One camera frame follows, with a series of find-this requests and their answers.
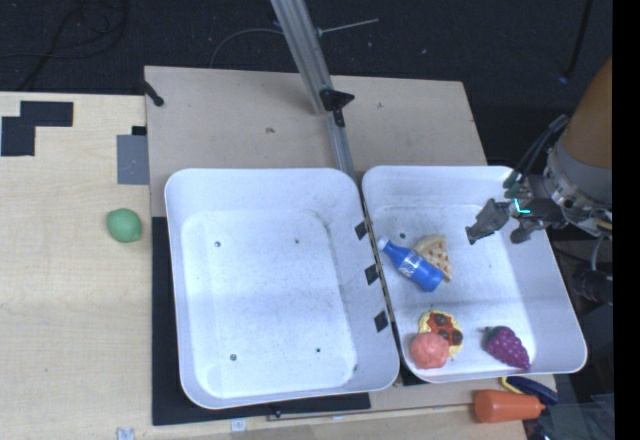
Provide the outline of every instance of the black clamp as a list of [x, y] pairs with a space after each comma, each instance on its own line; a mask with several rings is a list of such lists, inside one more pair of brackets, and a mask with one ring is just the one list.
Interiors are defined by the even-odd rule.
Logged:
[[355, 96], [350, 93], [339, 92], [330, 88], [320, 90], [320, 98], [324, 109], [327, 111], [333, 111], [333, 119], [336, 125], [344, 127], [344, 116], [342, 115], [342, 108], [351, 102]]

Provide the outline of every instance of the pink toy fruit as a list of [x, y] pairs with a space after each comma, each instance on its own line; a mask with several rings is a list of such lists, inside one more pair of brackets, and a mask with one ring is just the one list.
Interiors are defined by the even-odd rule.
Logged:
[[522, 341], [508, 326], [487, 328], [484, 349], [511, 367], [528, 371], [531, 368], [529, 354]]

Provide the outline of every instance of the blue bottle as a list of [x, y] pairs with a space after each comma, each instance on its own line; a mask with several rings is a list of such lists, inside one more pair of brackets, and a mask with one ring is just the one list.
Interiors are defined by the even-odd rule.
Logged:
[[442, 282], [443, 271], [429, 264], [415, 250], [396, 246], [387, 237], [379, 238], [377, 245], [378, 250], [389, 256], [393, 266], [400, 273], [416, 282], [423, 290], [431, 292]]

